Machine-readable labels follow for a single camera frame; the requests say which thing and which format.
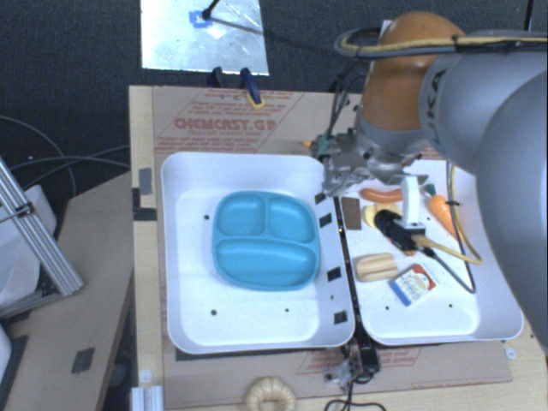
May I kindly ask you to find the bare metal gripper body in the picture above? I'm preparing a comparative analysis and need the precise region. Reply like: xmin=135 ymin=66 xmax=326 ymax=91
xmin=317 ymin=131 xmax=423 ymax=184

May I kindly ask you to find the orange-red toy sausage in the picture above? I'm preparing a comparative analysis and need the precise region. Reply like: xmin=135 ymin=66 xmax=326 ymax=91
xmin=359 ymin=187 xmax=404 ymax=203

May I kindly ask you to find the brown rectangular biscuit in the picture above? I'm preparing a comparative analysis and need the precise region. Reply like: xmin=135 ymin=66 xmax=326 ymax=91
xmin=341 ymin=196 xmax=363 ymax=231

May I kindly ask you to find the pale yellow banana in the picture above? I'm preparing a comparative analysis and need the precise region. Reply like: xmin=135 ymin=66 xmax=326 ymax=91
xmin=362 ymin=203 xmax=404 ymax=229

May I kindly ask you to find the thin black and white rod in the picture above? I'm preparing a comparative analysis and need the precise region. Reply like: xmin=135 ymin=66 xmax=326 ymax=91
xmin=332 ymin=194 xmax=361 ymax=342

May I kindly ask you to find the brown cardboard board red print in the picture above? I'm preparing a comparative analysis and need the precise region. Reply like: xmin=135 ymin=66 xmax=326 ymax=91
xmin=151 ymin=85 xmax=515 ymax=403

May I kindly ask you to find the blue divided plate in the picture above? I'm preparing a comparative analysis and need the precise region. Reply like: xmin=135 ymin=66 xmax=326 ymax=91
xmin=211 ymin=190 xmax=322 ymax=292

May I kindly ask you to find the beige toy bread bun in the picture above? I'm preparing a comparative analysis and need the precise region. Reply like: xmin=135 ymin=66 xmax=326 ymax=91
xmin=352 ymin=252 xmax=400 ymax=283

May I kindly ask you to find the orange toy carrot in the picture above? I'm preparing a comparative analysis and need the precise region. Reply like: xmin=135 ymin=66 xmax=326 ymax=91
xmin=424 ymin=183 xmax=460 ymax=240

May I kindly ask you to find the blue white red carton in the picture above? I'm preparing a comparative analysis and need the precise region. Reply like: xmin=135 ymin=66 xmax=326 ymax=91
xmin=389 ymin=263 xmax=438 ymax=307

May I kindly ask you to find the white plastic tray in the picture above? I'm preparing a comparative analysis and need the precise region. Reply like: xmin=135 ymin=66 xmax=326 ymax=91
xmin=333 ymin=156 xmax=525 ymax=347
xmin=159 ymin=151 xmax=357 ymax=355

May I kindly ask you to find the beige toy doughnut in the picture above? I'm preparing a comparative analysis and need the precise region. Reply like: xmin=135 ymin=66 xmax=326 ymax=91
xmin=243 ymin=376 xmax=298 ymax=411

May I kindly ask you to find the black cylinder on white bracket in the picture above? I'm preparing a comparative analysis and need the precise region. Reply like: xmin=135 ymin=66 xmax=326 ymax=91
xmin=373 ymin=175 xmax=428 ymax=253

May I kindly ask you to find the black block with thin wires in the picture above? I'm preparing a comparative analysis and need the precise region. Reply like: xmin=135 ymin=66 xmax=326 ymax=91
xmin=353 ymin=337 xmax=382 ymax=381

